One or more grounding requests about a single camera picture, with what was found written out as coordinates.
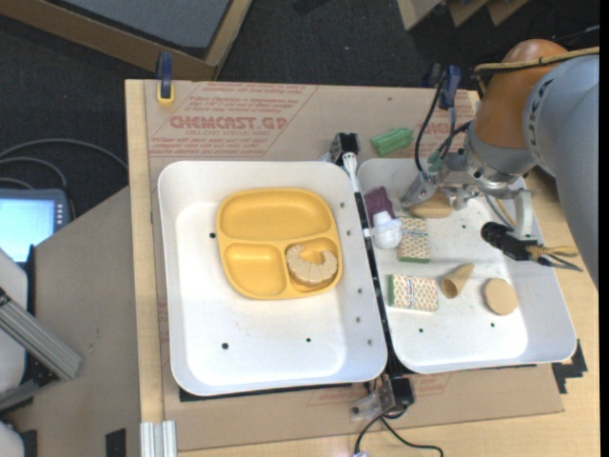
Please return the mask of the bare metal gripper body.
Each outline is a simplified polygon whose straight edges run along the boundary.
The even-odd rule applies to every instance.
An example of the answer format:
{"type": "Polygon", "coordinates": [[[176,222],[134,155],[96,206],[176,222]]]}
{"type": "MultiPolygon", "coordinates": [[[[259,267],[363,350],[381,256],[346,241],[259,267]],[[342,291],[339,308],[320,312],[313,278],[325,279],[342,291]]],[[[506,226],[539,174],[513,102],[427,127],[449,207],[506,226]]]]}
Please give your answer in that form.
{"type": "Polygon", "coordinates": [[[429,173],[437,188],[447,196],[450,189],[475,187],[479,196],[509,198],[510,187],[518,179],[516,175],[497,171],[477,156],[470,155],[446,155],[430,160],[429,173]]]}

